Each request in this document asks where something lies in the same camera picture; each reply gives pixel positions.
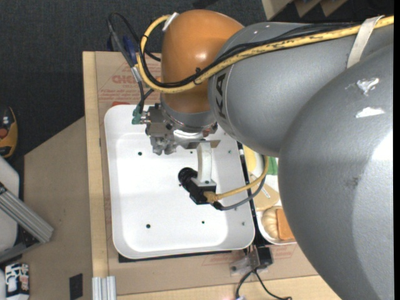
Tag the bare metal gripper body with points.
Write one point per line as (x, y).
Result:
(159, 127)

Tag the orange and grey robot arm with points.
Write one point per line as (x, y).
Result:
(312, 136)

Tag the white plastic tray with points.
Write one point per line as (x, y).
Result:
(162, 205)
(269, 240)

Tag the green toy vegetable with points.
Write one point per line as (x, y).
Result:
(272, 166)

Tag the beige flat bread slice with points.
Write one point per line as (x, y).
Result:
(265, 198)

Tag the cream ridged bread roll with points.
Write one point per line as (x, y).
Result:
(270, 222)

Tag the brown cardboard board, red print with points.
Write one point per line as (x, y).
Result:
(187, 277)

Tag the orange biscuit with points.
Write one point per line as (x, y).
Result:
(285, 227)

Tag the white carton with black print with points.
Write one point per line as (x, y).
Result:
(17, 281)

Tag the black cylinder on white bracket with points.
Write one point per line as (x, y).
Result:
(203, 164)

